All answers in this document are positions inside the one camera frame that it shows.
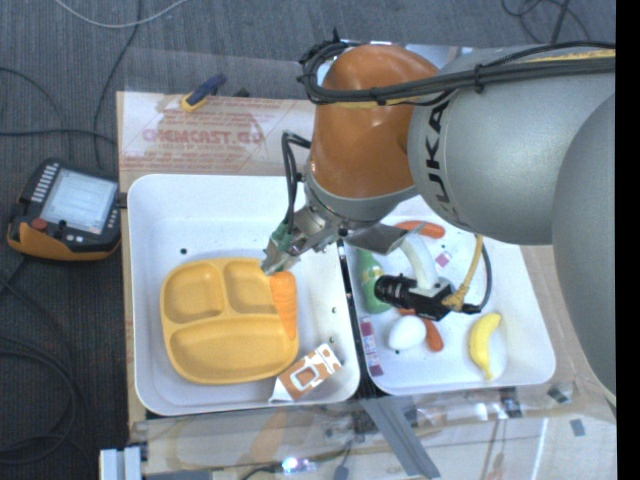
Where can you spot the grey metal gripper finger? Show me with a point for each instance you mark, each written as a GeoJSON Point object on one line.
{"type": "Point", "coordinates": [289, 262]}
{"type": "Point", "coordinates": [270, 266]}

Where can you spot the yellow banana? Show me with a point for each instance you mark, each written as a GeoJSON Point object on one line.
{"type": "Point", "coordinates": [482, 343]}

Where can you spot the white and maroon packet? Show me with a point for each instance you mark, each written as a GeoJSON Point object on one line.
{"type": "Point", "coordinates": [370, 343]}

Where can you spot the black cylinder on white bracket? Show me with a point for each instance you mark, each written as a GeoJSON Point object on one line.
{"type": "Point", "coordinates": [422, 295]}

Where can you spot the white egg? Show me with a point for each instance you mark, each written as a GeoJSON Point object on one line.
{"type": "Point", "coordinates": [406, 333]}

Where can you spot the yellow divided plate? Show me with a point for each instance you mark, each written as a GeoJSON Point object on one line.
{"type": "Point", "coordinates": [225, 340]}

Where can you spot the small pink and white packet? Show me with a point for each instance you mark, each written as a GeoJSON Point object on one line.
{"type": "Point", "coordinates": [443, 258]}

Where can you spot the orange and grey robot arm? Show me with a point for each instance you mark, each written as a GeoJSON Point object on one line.
{"type": "Point", "coordinates": [500, 158]}

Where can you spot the brown cardboard board red print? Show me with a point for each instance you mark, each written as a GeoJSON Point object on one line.
{"type": "Point", "coordinates": [210, 133]}

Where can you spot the orange and white carton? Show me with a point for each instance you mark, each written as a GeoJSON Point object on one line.
{"type": "Point", "coordinates": [307, 374]}

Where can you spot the white plastic tray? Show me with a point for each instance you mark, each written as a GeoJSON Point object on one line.
{"type": "Point", "coordinates": [520, 318]}
{"type": "Point", "coordinates": [215, 213]}

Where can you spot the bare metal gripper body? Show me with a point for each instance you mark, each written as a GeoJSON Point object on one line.
{"type": "Point", "coordinates": [312, 230]}

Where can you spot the orange carrot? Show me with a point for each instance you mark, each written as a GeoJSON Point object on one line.
{"type": "Point", "coordinates": [285, 303]}

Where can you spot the orange sausage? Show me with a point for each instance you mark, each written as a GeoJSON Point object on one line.
{"type": "Point", "coordinates": [429, 229]}
{"type": "Point", "coordinates": [434, 338]}

